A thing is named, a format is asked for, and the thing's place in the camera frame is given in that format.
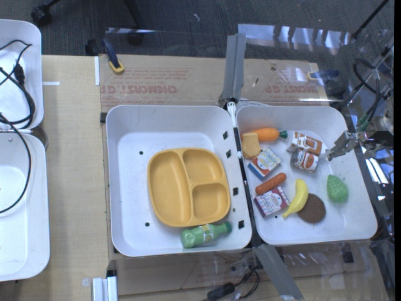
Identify yellow banana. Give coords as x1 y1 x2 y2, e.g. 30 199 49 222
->
282 178 310 220

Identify green toy grapes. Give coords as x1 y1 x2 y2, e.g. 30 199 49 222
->
326 174 350 204

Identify silver and orange carton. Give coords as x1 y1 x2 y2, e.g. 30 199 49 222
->
289 148 320 174

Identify brown cardboard board red print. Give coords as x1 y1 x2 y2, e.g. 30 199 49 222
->
98 53 378 296

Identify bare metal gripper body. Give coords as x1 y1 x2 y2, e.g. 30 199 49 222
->
356 130 394 152

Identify white and orange carton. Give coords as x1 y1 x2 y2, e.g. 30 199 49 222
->
286 130 324 157

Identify white and blue carton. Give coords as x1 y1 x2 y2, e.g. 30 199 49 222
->
247 146 283 181

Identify orange sausage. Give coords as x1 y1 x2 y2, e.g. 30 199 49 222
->
254 172 288 196

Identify white plastic tray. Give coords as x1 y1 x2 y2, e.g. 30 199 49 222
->
0 19 44 132
234 105 378 247
0 132 51 283
105 104 253 258

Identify black cable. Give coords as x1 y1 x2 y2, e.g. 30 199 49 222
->
0 112 33 215
0 39 36 130

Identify orange carrot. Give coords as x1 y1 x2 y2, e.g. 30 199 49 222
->
250 127 289 143

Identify black block with thin wires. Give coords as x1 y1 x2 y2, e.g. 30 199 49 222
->
207 282 236 301

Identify pink and white carton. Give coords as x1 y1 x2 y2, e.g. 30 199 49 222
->
253 186 291 218

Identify tan toy bread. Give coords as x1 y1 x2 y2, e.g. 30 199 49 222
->
241 132 262 161

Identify green plastic bottle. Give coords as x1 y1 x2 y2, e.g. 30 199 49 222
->
180 221 233 250

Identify yellow divided plate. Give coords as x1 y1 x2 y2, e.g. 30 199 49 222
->
147 147 232 228

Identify brown round biscuit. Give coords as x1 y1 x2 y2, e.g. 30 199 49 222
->
296 193 327 224

